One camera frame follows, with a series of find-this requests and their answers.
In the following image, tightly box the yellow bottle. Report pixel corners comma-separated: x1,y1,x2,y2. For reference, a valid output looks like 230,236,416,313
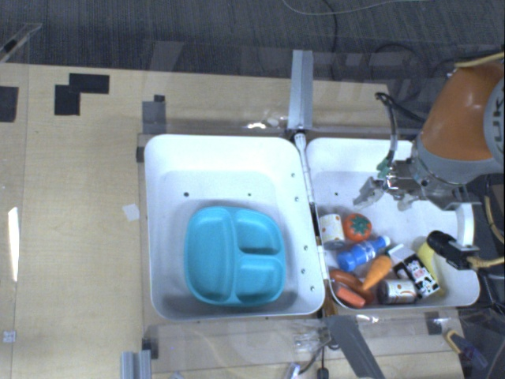
415,240,447,296

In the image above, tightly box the brown sausage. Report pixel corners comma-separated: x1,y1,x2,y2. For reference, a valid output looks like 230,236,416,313
329,268,376,304

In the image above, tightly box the white plastic tray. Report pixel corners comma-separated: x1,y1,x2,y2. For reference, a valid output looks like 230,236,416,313
143,133,327,323
305,137,482,312

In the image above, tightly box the orange tomato with green top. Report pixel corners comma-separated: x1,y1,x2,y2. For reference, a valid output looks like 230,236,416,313
342,212,373,242

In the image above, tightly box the orange carrot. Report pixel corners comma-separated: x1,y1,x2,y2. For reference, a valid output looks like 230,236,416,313
361,253,394,292

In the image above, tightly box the blue divided plate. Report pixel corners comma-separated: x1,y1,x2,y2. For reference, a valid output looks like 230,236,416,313
183,206,287,308

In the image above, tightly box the brown can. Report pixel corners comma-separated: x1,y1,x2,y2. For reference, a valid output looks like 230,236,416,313
376,278,419,306

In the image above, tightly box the black and white cow carton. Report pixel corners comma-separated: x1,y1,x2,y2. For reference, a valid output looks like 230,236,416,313
387,243,441,300

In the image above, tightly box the thin black and white rod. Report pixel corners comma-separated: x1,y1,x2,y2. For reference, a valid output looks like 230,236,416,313
294,132,329,284

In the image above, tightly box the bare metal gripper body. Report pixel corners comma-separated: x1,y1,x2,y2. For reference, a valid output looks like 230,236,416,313
380,157,455,210

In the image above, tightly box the orange-red sausage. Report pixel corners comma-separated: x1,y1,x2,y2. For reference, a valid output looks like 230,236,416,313
335,286,368,310

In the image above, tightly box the white can with orange print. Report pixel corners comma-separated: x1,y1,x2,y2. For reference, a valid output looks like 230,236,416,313
318,212,348,251

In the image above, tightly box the blue bottle with white cap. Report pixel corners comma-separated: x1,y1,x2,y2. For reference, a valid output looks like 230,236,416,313
336,235,392,273

